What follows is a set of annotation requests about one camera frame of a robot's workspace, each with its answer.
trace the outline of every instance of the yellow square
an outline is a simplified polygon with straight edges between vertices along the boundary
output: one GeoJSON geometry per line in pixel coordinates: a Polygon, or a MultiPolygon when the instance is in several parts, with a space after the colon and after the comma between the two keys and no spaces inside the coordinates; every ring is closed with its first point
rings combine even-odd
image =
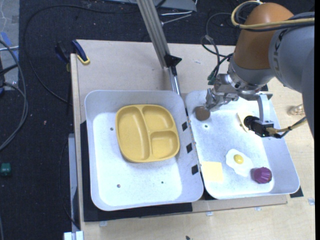
{"type": "Polygon", "coordinates": [[[205,181],[218,183],[222,183],[224,181],[222,163],[220,162],[202,162],[201,172],[205,181]]]}

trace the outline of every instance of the wooden table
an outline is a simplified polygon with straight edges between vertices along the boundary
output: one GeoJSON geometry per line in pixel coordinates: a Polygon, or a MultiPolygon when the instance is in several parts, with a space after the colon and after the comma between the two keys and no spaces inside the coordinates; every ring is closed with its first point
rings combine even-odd
{"type": "MultiPolygon", "coordinates": [[[[304,196],[247,197],[229,200],[199,200],[193,212],[146,218],[84,222],[80,124],[85,121],[84,100],[93,90],[170,90],[168,73],[160,67],[152,43],[78,40],[91,62],[83,65],[71,55],[73,119],[78,179],[80,228],[85,240],[242,240],[315,239],[314,139],[308,124],[285,136],[304,196]]],[[[220,54],[230,54],[234,46],[219,46],[220,54]]],[[[206,90],[207,76],[216,57],[196,44],[169,44],[172,55],[182,58],[177,66],[181,93],[206,90]]],[[[226,72],[228,63],[222,64],[226,72]]],[[[268,84],[272,104],[282,127],[302,118],[288,115],[302,103],[302,95],[273,79],[268,84]]]]}

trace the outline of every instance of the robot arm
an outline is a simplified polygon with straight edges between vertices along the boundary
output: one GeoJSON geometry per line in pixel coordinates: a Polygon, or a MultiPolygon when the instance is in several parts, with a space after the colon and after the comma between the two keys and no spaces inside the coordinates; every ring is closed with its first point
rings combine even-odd
{"type": "Polygon", "coordinates": [[[269,136],[267,128],[272,125],[265,123],[268,113],[264,112],[268,112],[265,109],[268,100],[258,92],[277,77],[284,86],[302,93],[305,114],[314,136],[314,12],[294,16],[276,3],[250,2],[260,5],[242,25],[228,72],[216,76],[213,88],[207,90],[206,103],[196,109],[197,118],[205,120],[210,111],[239,97],[257,100],[260,118],[250,118],[245,123],[261,137],[269,136]]]}

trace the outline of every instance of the yellow plate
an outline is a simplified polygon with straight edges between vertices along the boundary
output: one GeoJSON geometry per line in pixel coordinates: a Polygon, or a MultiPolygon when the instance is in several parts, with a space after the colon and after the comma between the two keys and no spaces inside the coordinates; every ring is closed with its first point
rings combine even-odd
{"type": "Polygon", "coordinates": [[[131,162],[161,161],[179,151],[176,123],[163,106],[124,106],[116,113],[115,125],[120,151],[131,162]]]}

